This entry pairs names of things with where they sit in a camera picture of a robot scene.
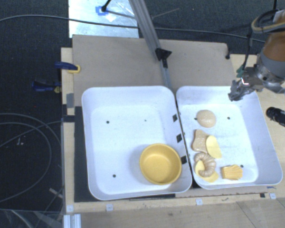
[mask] black clamp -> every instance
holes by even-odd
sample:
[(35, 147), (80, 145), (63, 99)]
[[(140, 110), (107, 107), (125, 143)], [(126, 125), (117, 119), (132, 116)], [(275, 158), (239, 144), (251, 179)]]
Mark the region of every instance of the black clamp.
[(155, 54), (159, 61), (162, 61), (163, 67), (168, 68), (167, 58), (171, 55), (171, 51), (167, 51), (161, 48), (156, 48)]

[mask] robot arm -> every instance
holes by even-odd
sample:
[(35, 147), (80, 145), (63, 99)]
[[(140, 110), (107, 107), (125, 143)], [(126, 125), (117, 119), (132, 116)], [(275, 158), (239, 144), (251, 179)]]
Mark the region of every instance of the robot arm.
[[(273, 15), (272, 25), (260, 25), (265, 16)], [(255, 90), (261, 92), (263, 88), (277, 94), (285, 94), (285, 88), (281, 86), (285, 82), (285, 10), (261, 15), (252, 22), (251, 29), (254, 33), (269, 33), (269, 36), (258, 54), (256, 64), (253, 67), (245, 67), (245, 62), (238, 69), (237, 77), (241, 79), (232, 82), (231, 92), (228, 94), (231, 101), (241, 100), (244, 95)], [(277, 114), (273, 109), (267, 111), (267, 116), (282, 124), (276, 119)]]

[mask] black carpet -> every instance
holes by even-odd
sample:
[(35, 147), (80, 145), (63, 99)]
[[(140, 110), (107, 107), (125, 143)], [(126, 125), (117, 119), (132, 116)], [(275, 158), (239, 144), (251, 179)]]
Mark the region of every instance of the black carpet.
[[(202, 29), (245, 36), (250, 22), (271, 10), (274, 0), (145, 0), (151, 15), (169, 10), (175, 12), (156, 17), (156, 27)], [(278, 1), (285, 8), (285, 0)], [(68, 16), (68, 0), (0, 0), (0, 19), (19, 14), (48, 14)], [(207, 33), (158, 31), (159, 38), (225, 42), (233, 53), (244, 54), (246, 41)], [(265, 40), (264, 36), (255, 38)], [(62, 116), (61, 94), (35, 92), (34, 79), (58, 81), (54, 62), (60, 60), (60, 48), (71, 46), (68, 22), (19, 18), (0, 23), (0, 113), (25, 114), (46, 123), (59, 121)], [(262, 44), (255, 42), (252, 53), (260, 51)], [(2, 116), (0, 123), (39, 123), (19, 116)], [(60, 136), (60, 125), (52, 125)], [(0, 144), (29, 130), (23, 125), (0, 125)], [(0, 208), (44, 210), (54, 195), (49, 188), (59, 190), (61, 156), (59, 143), (53, 134), (41, 128), (49, 138), (52, 160), (47, 175), (35, 187), (16, 198), (0, 203)], [(49, 152), (44, 137), (37, 132), (0, 148), (0, 200), (30, 187), (42, 176), (47, 167)], [(59, 210), (61, 200), (56, 199), (49, 210)]]

